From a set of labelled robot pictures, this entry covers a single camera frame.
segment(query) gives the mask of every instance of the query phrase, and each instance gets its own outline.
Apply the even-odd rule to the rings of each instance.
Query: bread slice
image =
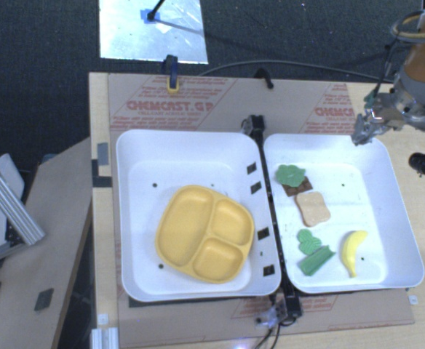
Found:
[[[326,207],[320,192],[299,193],[295,197],[295,201],[306,226],[312,227],[330,219],[329,209]]]

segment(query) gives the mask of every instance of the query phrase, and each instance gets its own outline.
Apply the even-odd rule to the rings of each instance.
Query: binder clip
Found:
[[[169,77],[167,78],[167,92],[174,95],[180,89],[178,83],[178,58],[174,55],[167,55],[166,59],[162,62],[163,73],[169,69]]]

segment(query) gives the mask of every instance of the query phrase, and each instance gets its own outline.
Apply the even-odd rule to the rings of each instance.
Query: chocolate piece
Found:
[[[303,179],[303,182],[297,188],[292,188],[292,186],[289,186],[289,185],[282,185],[282,187],[284,188],[287,196],[294,196],[299,193],[303,193],[305,191],[311,190],[313,188],[307,176],[305,176],[305,178]]]

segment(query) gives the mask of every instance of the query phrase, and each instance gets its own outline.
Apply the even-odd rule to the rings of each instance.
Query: yellow banana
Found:
[[[355,260],[357,255],[357,248],[365,240],[367,236],[368,236],[367,231],[357,230],[352,232],[343,243],[342,262],[345,265],[345,267],[348,269],[348,271],[350,272],[351,278],[354,278],[355,276],[357,276],[357,273],[355,272]]]

